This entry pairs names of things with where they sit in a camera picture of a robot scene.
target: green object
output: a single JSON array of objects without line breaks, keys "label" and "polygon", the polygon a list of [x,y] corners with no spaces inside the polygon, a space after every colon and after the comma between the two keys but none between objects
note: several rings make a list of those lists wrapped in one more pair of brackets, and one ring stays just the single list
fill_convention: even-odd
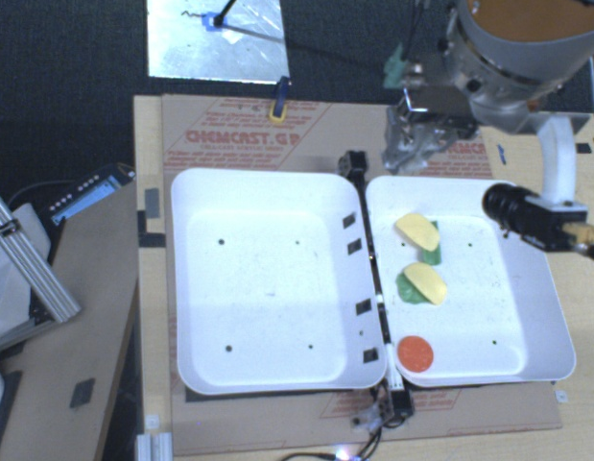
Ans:
[{"label": "green object", "polygon": [[401,53],[403,53],[403,45],[399,44],[384,65],[384,88],[403,88],[401,79],[406,62],[401,59]]},{"label": "green object", "polygon": [[[436,229],[438,229],[438,223],[432,222]],[[441,263],[441,243],[433,251],[422,250],[422,262],[431,266],[439,265]]]},{"label": "green object", "polygon": [[401,272],[396,278],[396,288],[404,303],[429,303],[430,301],[414,287],[410,280]]}]

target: white tray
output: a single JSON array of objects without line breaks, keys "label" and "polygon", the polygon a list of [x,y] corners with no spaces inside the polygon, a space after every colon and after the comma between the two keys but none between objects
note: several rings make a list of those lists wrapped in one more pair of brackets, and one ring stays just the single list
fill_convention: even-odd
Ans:
[{"label": "white tray", "polygon": [[172,207],[178,369],[189,388],[220,395],[381,380],[387,358],[348,181],[191,169],[173,182]]},{"label": "white tray", "polygon": [[[546,255],[510,234],[482,211],[495,182],[380,177],[367,191],[371,229],[393,345],[417,335],[434,351],[430,369],[399,372],[418,386],[556,380],[576,357]],[[445,302],[404,303],[395,279],[417,261],[394,222],[418,212],[440,226]]]}]

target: yellow oval object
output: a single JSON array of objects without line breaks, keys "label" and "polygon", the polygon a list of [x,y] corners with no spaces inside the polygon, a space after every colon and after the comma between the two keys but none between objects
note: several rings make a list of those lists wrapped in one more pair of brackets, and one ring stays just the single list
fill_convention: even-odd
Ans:
[{"label": "yellow oval object", "polygon": [[403,270],[403,274],[433,304],[443,303],[448,287],[431,266],[426,263],[412,263]]},{"label": "yellow oval object", "polygon": [[397,220],[394,225],[427,251],[434,251],[440,244],[440,232],[419,213],[408,213]]}]

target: dark floor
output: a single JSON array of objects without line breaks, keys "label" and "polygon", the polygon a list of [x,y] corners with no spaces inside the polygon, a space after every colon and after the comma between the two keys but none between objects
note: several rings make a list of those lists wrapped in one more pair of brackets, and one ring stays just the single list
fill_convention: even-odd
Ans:
[{"label": "dark floor", "polygon": [[[291,97],[390,104],[386,59],[407,35],[408,0],[280,0]],[[433,50],[455,0],[433,0],[412,57]],[[268,97],[263,85],[147,76],[146,0],[0,0],[0,193],[133,164],[132,97],[190,93]],[[549,108],[589,110],[584,69]],[[27,193],[39,205],[55,187]],[[125,367],[106,461],[132,459],[137,372]]]}]

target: red circle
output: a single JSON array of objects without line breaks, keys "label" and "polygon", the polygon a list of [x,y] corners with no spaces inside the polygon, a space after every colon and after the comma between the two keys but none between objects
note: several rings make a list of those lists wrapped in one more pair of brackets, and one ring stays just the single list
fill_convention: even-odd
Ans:
[{"label": "red circle", "polygon": [[423,373],[433,364],[433,349],[419,336],[406,336],[397,347],[399,362],[408,371]]}]

